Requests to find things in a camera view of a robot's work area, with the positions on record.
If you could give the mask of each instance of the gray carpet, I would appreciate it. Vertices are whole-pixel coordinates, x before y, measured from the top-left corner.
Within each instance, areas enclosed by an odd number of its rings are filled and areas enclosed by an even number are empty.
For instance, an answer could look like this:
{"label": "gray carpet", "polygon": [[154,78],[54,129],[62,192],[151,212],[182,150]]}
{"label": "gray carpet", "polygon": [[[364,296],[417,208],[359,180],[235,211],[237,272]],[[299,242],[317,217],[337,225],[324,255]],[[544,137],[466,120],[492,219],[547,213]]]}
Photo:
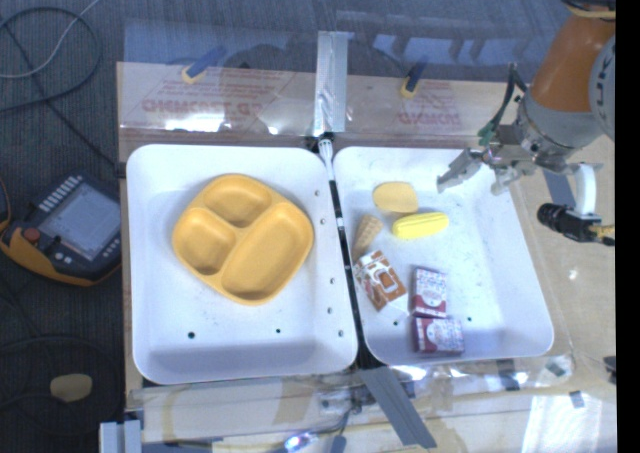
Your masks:
{"label": "gray carpet", "polygon": [[[0,30],[0,72],[25,71],[51,52],[71,16],[45,7],[79,13],[92,1],[0,0],[0,21],[32,8]],[[29,199],[42,188],[77,167],[116,187],[115,64],[190,56],[179,36],[185,25],[259,30],[271,38],[293,32],[302,39],[280,47],[277,56],[249,47],[229,64],[242,59],[262,69],[312,72],[317,32],[343,30],[354,34],[354,74],[401,76],[415,55],[407,43],[419,39],[430,50],[429,78],[503,81],[506,64],[517,62],[528,81],[567,15],[559,0],[102,0],[35,78],[0,79],[0,178],[15,217],[27,212]],[[46,102],[43,94],[61,95]],[[1,256],[0,296],[0,345],[33,333],[20,318],[22,309],[39,333],[85,339],[122,370],[120,274],[78,288],[45,280]],[[122,419],[113,411],[121,380],[107,364],[77,344],[0,353],[0,451],[98,451],[94,431],[75,432]],[[44,398],[18,398],[46,393],[53,370],[91,373],[91,401],[70,410]]]}

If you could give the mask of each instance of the blue clip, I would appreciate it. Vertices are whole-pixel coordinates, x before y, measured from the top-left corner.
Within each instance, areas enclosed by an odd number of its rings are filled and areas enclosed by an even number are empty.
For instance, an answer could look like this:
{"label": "blue clip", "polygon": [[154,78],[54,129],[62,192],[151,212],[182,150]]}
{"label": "blue clip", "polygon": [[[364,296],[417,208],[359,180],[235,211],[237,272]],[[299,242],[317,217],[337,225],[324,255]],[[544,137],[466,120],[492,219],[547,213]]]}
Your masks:
{"label": "blue clip", "polygon": [[426,67],[427,58],[422,57],[411,69],[409,69],[409,72],[402,83],[402,87],[400,88],[400,94],[402,94],[402,97],[413,99],[418,92],[418,83],[420,82],[420,77]]}
{"label": "blue clip", "polygon": [[207,70],[207,67],[215,65],[225,55],[226,50],[218,46],[207,51],[198,60],[182,70],[182,80],[189,85],[201,79]]}

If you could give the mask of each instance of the snack package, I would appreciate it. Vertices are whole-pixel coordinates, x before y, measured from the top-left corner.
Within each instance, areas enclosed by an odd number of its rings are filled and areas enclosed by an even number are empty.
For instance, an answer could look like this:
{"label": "snack package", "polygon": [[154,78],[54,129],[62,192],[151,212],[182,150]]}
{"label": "snack package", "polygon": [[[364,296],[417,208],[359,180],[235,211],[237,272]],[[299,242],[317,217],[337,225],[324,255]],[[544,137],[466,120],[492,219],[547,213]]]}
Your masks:
{"label": "snack package", "polygon": [[446,280],[446,275],[441,272],[417,267],[413,272],[409,312],[419,318],[446,318]]}
{"label": "snack package", "polygon": [[417,352],[434,355],[464,352],[462,324],[455,318],[414,318],[413,341]]}
{"label": "snack package", "polygon": [[381,251],[358,259],[354,275],[381,315],[393,320],[408,316],[407,289]]}

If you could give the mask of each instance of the beige object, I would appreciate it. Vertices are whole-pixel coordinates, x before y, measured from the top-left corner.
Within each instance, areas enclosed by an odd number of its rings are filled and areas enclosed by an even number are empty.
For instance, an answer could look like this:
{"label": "beige object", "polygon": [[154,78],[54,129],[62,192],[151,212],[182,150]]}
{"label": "beige object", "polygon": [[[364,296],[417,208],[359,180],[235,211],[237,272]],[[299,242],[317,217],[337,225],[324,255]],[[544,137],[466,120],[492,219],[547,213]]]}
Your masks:
{"label": "beige object", "polygon": [[373,202],[380,209],[398,213],[418,211],[418,195],[409,183],[382,183],[373,190]]}
{"label": "beige object", "polygon": [[365,250],[371,245],[373,239],[382,231],[382,226],[382,221],[373,215],[364,215],[360,219],[353,243],[354,259],[360,258],[365,253]]}
{"label": "beige object", "polygon": [[71,403],[86,398],[91,394],[93,379],[83,373],[61,375],[51,381],[49,390],[52,396]]}

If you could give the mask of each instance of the black connector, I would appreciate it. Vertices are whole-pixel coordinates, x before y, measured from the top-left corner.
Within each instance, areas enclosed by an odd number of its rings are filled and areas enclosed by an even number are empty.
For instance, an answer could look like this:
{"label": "black connector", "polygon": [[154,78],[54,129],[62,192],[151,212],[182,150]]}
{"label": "black connector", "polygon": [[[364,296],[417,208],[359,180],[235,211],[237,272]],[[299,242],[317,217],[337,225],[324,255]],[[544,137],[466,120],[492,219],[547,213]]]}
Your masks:
{"label": "black connector", "polygon": [[609,355],[605,357],[603,360],[604,360],[605,367],[609,372],[609,382],[616,385],[616,356]]}
{"label": "black connector", "polygon": [[566,238],[570,238],[580,243],[602,242],[602,238],[594,231],[593,226],[601,223],[600,218],[584,218],[571,213],[568,206],[559,204],[543,204],[538,209],[538,220],[542,225],[547,226],[552,231],[556,231]]}
{"label": "black connector", "polygon": [[9,225],[11,220],[11,206],[9,205],[9,196],[4,183],[0,179],[0,232]]}

